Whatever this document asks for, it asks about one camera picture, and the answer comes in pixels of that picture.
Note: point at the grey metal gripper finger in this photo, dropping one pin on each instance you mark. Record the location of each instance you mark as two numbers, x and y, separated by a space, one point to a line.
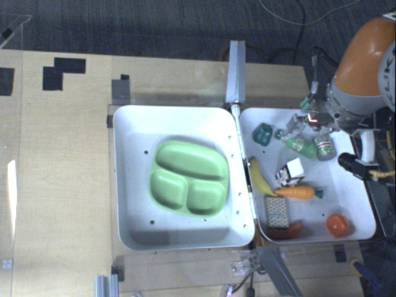
294 126
325 132

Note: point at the black cylinder on white bracket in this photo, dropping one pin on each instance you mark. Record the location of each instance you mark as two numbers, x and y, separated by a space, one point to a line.
355 163

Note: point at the green patterned white packet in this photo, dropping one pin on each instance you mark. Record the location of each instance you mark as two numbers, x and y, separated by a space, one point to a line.
276 212

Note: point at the green plastic bottle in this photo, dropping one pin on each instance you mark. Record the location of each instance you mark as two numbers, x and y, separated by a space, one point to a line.
301 147

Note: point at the orange-red toy tomato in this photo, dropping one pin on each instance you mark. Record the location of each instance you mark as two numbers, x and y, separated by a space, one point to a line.
337 225

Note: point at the red sausage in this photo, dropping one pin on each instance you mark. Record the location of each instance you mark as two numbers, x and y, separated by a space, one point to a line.
286 232

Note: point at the white green red can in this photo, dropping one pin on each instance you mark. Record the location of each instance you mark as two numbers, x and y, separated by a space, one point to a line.
325 149

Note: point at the white and brown carton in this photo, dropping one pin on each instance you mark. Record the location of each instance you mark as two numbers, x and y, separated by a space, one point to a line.
292 169

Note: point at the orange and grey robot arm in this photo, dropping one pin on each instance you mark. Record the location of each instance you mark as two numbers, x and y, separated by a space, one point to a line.
362 60

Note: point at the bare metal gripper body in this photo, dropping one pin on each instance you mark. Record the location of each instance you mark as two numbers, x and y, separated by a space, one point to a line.
321 117

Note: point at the thin black and white rod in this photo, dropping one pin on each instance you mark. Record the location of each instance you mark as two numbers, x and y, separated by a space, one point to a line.
244 153

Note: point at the green divided plate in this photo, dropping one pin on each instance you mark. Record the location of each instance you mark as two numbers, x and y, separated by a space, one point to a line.
188 178

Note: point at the yellow banana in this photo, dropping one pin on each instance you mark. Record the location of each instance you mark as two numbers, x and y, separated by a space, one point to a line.
258 178

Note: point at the orange carrot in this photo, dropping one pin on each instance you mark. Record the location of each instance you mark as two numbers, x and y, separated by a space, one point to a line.
295 192

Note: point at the white plastic tray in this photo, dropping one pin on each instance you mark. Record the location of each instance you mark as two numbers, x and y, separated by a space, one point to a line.
340 190
136 172

